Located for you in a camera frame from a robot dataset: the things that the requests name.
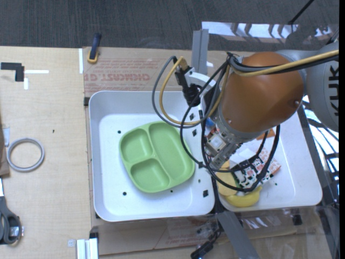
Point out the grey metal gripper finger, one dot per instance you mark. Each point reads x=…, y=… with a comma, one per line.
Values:
x=219, y=164

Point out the white plastic tray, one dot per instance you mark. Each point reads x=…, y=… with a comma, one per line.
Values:
x=296, y=182
x=113, y=193

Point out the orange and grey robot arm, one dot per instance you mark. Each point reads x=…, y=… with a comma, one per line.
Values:
x=261, y=90

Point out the green divided plate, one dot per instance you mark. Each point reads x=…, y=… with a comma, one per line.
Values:
x=159, y=155

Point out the black cylinder on white bracket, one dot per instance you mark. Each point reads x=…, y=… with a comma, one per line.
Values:
x=192, y=83

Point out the yellow banana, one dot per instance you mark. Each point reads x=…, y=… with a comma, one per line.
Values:
x=244, y=200

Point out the brown cardboard board red print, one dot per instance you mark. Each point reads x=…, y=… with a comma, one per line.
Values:
x=126, y=71

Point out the orange flat piece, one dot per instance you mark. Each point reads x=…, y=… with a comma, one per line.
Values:
x=270, y=134

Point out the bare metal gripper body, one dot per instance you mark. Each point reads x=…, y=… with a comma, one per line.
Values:
x=217, y=144

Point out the orange and white packet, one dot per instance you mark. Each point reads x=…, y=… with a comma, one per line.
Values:
x=274, y=166

